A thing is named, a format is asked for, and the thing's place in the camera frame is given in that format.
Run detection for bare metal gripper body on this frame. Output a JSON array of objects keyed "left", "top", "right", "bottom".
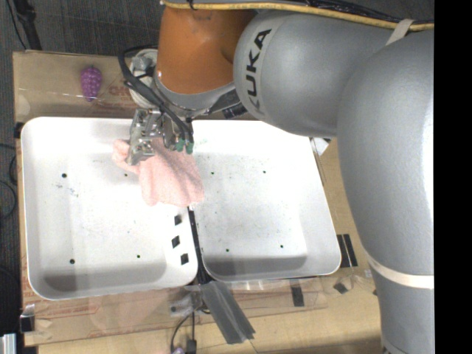
[{"left": 128, "top": 102, "right": 195, "bottom": 151}]

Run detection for pink cloth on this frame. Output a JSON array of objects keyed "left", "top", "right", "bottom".
[{"left": 111, "top": 138, "right": 205, "bottom": 207}]

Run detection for purple grapes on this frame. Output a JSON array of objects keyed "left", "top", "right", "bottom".
[{"left": 80, "top": 65, "right": 103, "bottom": 103}]

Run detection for white plastic tray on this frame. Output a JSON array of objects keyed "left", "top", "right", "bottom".
[
  {"left": 189, "top": 119, "right": 342, "bottom": 283},
  {"left": 20, "top": 116, "right": 199, "bottom": 302}
]

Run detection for brown cardboard board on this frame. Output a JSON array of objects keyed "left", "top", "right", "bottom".
[{"left": 12, "top": 49, "right": 383, "bottom": 348}]

